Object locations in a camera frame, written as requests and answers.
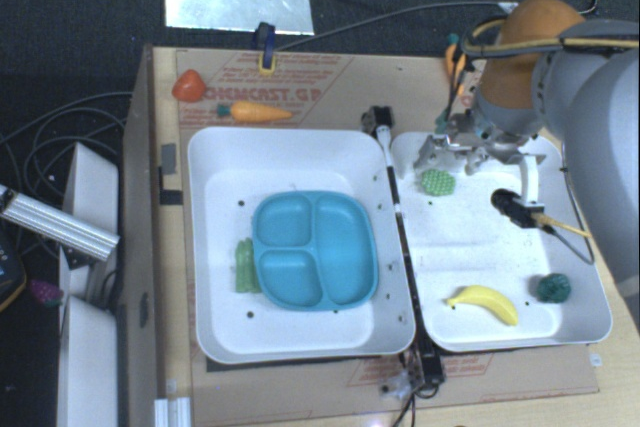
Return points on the white plastic tray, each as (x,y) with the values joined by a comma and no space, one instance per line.
(230,215)
(475,240)

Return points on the thin black and white rod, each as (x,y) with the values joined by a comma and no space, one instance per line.
(402,225)

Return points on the black cylinder on white bracket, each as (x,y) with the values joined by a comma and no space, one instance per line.
(515,207)

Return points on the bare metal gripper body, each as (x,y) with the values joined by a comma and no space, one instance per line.
(470,137)

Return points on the orange carrot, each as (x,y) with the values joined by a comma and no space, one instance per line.
(257,112)

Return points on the purple grapes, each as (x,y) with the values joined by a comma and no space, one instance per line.
(45,292)

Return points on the dark green broccoli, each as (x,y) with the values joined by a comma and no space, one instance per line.
(554,288)

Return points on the brown cardboard board red print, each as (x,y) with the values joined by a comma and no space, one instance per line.
(310,75)

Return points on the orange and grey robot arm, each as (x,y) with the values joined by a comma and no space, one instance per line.
(595,115)

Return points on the green grapes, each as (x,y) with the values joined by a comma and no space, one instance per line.
(438,182)

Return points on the blue divided plate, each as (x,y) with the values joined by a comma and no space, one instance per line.
(320,250)

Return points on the red strawberry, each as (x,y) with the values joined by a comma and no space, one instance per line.
(189,86)

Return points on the yellow banana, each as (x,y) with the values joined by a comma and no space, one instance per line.
(487,300)

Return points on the light green pea pod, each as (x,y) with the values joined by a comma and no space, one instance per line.
(245,270)

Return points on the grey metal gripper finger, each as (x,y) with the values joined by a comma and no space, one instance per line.
(476,160)
(432,150)

